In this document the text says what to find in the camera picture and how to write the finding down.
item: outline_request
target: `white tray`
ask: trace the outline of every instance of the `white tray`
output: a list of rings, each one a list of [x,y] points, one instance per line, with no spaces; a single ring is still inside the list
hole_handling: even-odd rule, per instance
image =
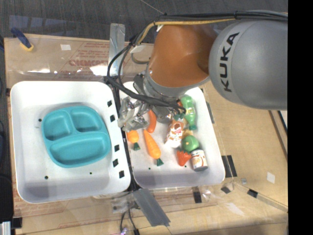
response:
[[[126,82],[124,86],[135,92],[133,84],[133,82]],[[156,160],[149,156],[142,129],[138,130],[138,144],[141,149],[134,151],[133,145],[128,143],[134,178],[142,188],[159,189],[214,185],[221,183],[225,178],[225,168],[203,92],[197,87],[188,90],[186,95],[191,96],[194,100],[198,130],[194,131],[193,134],[198,139],[200,148],[205,152],[208,169],[195,172],[191,161],[186,163],[186,167],[181,167],[177,162],[177,149],[164,144],[168,125],[157,122],[156,129],[151,135],[161,149],[163,165],[157,166]],[[120,92],[121,100],[126,96],[125,93]]]
[[[93,164],[63,168],[56,165],[47,153],[39,119],[50,111],[74,105],[89,106],[102,117],[112,150]],[[17,190],[22,199],[43,203],[118,193],[128,188],[131,177],[126,152],[117,126],[113,94],[107,85],[100,82],[24,81],[11,89],[11,109]]]

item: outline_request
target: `toy carrot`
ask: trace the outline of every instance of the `toy carrot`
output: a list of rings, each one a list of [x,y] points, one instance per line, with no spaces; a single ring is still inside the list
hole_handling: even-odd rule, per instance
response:
[[[184,166],[189,159],[191,159],[191,154],[187,151],[177,151],[178,164]]]
[[[150,119],[150,124],[149,124],[149,126],[147,128],[147,131],[149,133],[153,133],[155,131],[155,129],[156,129],[157,117],[156,117],[155,113],[152,110],[148,111],[148,115],[149,115],[149,119]]]
[[[134,144],[134,150],[140,150],[140,146],[138,144],[139,141],[139,134],[136,130],[131,130],[126,132],[127,140]]]
[[[157,142],[151,137],[147,130],[143,130],[143,135],[145,137],[145,141],[147,144],[148,152],[150,157],[156,159],[157,166],[163,164],[163,161],[160,159],[161,157],[161,150],[157,145]]]

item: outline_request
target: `gray floor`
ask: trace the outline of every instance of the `gray floor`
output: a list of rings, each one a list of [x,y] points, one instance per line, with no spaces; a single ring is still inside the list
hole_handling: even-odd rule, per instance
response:
[[[0,34],[11,37],[10,28],[15,26],[25,33],[108,39],[110,23],[122,23],[126,26],[126,39],[129,39],[147,22],[164,13],[174,15],[255,9],[288,12],[288,0],[0,0]],[[50,27],[47,20],[58,20],[59,23]],[[144,42],[153,42],[153,35],[149,35]],[[0,51],[0,132],[3,129],[5,137],[0,175],[11,178],[4,67],[4,53]],[[2,201],[11,197],[9,191],[0,193],[4,194],[0,196]]]

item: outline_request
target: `white can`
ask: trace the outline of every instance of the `white can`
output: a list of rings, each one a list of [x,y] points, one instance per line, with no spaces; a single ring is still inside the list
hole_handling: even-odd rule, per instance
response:
[[[194,171],[202,171],[208,168],[203,150],[194,150],[191,152],[191,156]]]

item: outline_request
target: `teal divided plate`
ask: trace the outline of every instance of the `teal divided plate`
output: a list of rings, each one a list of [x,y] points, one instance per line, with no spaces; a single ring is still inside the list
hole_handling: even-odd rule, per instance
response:
[[[78,167],[103,159],[111,140],[100,115],[87,106],[66,107],[48,113],[42,134],[52,161],[61,167]]]

